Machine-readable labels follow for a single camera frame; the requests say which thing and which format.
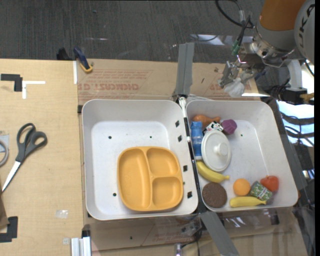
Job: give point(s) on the brown cardboard board, red print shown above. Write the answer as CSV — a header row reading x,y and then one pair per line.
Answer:
x,y
130,82

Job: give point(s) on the orange ball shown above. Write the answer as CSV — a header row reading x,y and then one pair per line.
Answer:
x,y
241,187

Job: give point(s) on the blue bottle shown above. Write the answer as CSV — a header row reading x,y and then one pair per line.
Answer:
x,y
196,140

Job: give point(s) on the white object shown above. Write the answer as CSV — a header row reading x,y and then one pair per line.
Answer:
x,y
235,88

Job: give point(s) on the purple grapes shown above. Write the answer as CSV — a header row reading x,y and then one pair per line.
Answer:
x,y
229,126

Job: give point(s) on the green printed can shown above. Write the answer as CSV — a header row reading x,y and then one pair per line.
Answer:
x,y
260,191

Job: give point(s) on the orange divided plate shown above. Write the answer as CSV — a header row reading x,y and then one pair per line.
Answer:
x,y
135,175

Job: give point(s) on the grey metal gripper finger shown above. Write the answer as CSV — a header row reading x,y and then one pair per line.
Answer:
x,y
228,73
247,75

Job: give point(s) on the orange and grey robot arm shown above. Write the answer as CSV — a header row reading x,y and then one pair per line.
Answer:
x,y
276,15

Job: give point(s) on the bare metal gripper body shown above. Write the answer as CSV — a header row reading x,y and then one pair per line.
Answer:
x,y
267,53

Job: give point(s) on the red tomato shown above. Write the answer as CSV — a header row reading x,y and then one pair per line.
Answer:
x,y
270,183

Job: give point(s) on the orange chicken drumstick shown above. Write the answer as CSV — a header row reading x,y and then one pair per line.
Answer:
x,y
203,119

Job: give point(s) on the white round lid with knob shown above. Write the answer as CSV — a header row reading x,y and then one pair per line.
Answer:
x,y
216,150

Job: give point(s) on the yellow banana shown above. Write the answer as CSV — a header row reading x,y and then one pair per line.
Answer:
x,y
245,201
210,173

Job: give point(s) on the grey tape roll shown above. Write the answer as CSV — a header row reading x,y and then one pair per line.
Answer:
x,y
2,162

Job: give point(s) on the white plastic tray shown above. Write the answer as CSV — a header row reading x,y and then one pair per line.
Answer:
x,y
252,155
125,130

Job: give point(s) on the white carton with cow print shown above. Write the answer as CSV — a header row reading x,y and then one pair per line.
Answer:
x,y
213,127

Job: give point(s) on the brown round biscuit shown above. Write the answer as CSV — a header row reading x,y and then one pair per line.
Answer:
x,y
214,195

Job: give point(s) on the black cylinder on white bracket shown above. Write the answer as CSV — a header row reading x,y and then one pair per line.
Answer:
x,y
292,94

